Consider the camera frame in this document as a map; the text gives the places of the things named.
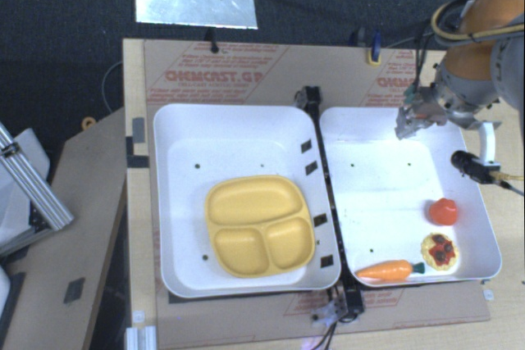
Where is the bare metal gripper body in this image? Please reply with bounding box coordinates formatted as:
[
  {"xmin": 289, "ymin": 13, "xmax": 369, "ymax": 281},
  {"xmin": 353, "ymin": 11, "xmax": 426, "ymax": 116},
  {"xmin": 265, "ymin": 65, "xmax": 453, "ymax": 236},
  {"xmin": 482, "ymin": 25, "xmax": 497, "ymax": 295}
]
[{"xmin": 405, "ymin": 89, "xmax": 481, "ymax": 130}]

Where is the white plastic tray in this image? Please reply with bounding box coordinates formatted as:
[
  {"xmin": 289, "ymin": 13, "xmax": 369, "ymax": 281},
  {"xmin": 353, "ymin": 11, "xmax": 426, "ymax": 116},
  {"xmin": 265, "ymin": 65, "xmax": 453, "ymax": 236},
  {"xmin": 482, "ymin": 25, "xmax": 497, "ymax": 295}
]
[
  {"xmin": 153, "ymin": 102, "xmax": 343, "ymax": 299},
  {"xmin": 318, "ymin": 106, "xmax": 504, "ymax": 289}
]

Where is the orange-red round toy fruit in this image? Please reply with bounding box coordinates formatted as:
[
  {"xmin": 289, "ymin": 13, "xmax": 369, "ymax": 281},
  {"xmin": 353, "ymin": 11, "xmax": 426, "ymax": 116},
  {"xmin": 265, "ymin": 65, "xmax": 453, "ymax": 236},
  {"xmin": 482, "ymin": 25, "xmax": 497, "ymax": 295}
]
[{"xmin": 428, "ymin": 197, "xmax": 459, "ymax": 226}]

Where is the thin black rod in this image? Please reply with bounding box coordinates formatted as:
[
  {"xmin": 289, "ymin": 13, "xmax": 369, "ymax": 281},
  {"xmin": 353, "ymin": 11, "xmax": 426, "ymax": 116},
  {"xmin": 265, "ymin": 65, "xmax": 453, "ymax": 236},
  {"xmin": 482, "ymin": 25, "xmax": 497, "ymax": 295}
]
[{"xmin": 309, "ymin": 104, "xmax": 358, "ymax": 294}]

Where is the small round toy pizza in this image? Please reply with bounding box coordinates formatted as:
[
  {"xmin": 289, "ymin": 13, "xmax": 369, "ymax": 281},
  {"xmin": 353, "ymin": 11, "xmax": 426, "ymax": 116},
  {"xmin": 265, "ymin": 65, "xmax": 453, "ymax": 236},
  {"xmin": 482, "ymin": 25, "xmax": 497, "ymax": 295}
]
[{"xmin": 420, "ymin": 232, "xmax": 461, "ymax": 272}]

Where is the orange toy carrot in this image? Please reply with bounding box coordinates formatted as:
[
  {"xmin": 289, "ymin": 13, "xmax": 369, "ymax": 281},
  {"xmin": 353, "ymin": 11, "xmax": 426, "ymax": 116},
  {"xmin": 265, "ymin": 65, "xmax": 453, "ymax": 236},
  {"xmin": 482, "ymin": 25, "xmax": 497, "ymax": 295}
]
[{"xmin": 354, "ymin": 259, "xmax": 427, "ymax": 284}]

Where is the brown cardboard board red print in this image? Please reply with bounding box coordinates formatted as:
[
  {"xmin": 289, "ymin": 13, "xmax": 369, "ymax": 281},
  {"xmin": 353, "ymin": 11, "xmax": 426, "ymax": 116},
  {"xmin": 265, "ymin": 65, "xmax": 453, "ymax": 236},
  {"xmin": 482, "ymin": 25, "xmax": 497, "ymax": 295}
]
[{"xmin": 143, "ymin": 39, "xmax": 492, "ymax": 350}]

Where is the yellow divided plate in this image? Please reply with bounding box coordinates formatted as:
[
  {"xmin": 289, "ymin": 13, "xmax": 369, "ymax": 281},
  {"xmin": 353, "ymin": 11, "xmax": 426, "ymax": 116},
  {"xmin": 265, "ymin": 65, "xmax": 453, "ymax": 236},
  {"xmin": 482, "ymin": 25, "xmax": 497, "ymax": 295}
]
[{"xmin": 203, "ymin": 174, "xmax": 317, "ymax": 280}]

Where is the black cylinder on white bracket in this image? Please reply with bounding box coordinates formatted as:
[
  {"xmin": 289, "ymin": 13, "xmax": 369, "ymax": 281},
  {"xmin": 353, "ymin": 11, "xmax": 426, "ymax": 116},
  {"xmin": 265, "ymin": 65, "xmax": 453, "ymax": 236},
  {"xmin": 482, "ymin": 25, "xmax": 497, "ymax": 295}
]
[{"xmin": 450, "ymin": 120, "xmax": 504, "ymax": 185}]

